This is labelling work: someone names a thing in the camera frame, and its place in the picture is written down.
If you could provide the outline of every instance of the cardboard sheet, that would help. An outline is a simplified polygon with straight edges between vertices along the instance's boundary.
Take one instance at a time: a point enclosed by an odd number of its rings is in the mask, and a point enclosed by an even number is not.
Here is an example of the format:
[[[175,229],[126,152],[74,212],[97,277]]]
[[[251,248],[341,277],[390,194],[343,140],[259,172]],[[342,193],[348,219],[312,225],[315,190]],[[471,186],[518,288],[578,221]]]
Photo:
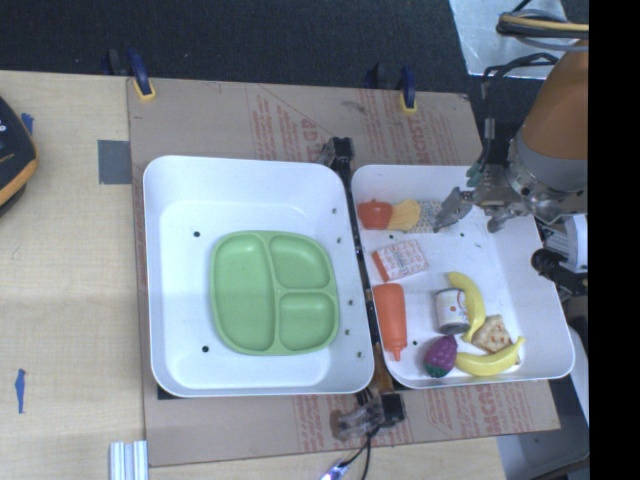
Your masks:
[[[154,79],[141,100],[127,84],[138,273],[144,413],[151,466],[356,448],[332,436],[331,415],[353,395],[177,399],[158,389],[149,354],[142,174],[162,155],[314,161],[331,137],[351,137],[354,168],[469,165],[480,140],[465,96],[417,93],[403,114],[399,92]],[[374,446],[470,439],[559,426],[546,381],[403,391],[407,419]]]

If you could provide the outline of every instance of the white tray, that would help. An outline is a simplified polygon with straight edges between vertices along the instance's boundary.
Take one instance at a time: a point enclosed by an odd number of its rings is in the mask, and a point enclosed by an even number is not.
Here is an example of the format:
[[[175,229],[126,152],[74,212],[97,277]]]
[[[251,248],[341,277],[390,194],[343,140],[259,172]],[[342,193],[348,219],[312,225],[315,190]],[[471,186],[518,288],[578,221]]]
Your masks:
[[[165,156],[143,177],[151,366],[180,397],[352,393],[373,375],[360,273],[340,178],[294,162]],[[224,235],[300,233],[333,264],[340,324],[321,350],[289,356],[242,354],[218,336],[208,265]]]
[[[467,167],[367,165],[352,179],[355,204],[377,199],[392,204],[403,199],[442,201],[455,186],[465,188]],[[415,389],[479,383],[511,382],[564,377],[574,362],[574,349],[554,284],[538,275],[531,256],[542,247],[533,217],[507,221],[495,234],[486,229],[488,217],[477,207],[461,221],[438,233],[405,233],[361,229],[367,271],[372,286],[383,280],[371,254],[399,241],[416,239],[429,268],[402,278],[407,311],[407,342],[400,361],[385,352],[390,373]],[[451,285],[446,273],[459,271],[479,287],[487,315],[500,313],[520,349],[521,364],[492,377],[474,377],[454,368],[434,379],[422,365],[425,346],[437,332],[434,294]],[[458,351],[482,353],[459,337]]]

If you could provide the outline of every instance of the yellow toy food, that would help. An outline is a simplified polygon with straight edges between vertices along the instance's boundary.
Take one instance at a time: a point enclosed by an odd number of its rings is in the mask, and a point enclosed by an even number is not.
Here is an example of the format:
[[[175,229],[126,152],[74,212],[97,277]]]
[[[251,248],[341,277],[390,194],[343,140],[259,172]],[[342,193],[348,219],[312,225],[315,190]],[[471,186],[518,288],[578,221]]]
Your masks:
[[[518,350],[526,340],[520,336],[515,343],[503,348],[495,354],[482,356],[458,352],[455,366],[463,372],[471,375],[486,377],[503,372],[513,366],[518,360]]]
[[[405,199],[401,203],[394,204],[387,229],[409,231],[420,220],[420,212],[420,203],[413,199]]]
[[[469,330],[462,335],[462,341],[471,343],[473,334],[484,324],[487,312],[484,307],[482,294],[469,277],[461,272],[449,272],[449,282],[454,288],[464,292],[465,304],[467,306],[467,317],[469,318]]]

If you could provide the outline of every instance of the black carpet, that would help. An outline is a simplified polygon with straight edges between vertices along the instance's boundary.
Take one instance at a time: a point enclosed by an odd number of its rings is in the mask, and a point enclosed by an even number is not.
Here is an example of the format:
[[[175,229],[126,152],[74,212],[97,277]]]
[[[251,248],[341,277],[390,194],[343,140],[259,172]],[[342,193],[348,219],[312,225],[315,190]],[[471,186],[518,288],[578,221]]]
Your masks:
[[[561,2],[588,23],[589,0]],[[409,64],[417,90],[469,94],[482,119],[448,0],[0,0],[2,70],[101,74],[129,46],[165,78],[361,87],[376,62],[394,83]],[[498,122],[517,126],[539,87],[508,80]]]

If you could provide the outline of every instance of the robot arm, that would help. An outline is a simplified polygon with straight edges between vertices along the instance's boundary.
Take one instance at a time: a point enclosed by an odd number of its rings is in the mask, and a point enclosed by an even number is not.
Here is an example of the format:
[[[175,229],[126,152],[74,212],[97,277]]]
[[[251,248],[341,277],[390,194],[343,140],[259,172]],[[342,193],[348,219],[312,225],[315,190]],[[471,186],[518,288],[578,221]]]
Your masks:
[[[588,46],[588,41],[578,43]],[[586,213],[588,132],[587,51],[569,51],[542,86],[529,115],[511,141],[505,164],[483,166],[474,190],[453,189],[434,228],[463,218],[476,205],[496,232],[516,216],[532,214],[545,224]]]

